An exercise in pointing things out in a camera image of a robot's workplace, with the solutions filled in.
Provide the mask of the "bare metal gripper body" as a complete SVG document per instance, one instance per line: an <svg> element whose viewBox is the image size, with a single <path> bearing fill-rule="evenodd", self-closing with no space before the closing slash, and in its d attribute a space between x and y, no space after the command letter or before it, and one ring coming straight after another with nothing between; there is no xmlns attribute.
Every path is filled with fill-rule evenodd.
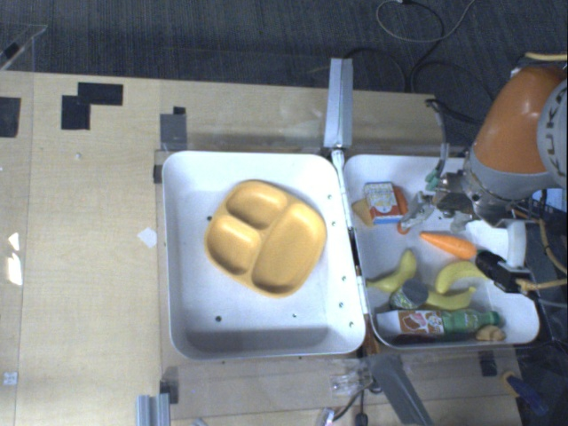
<svg viewBox="0 0 568 426"><path fill-rule="evenodd" d="M486 220L487 190L469 170L447 172L438 182L432 199L433 205L454 217L458 212L474 219Z"/></svg>

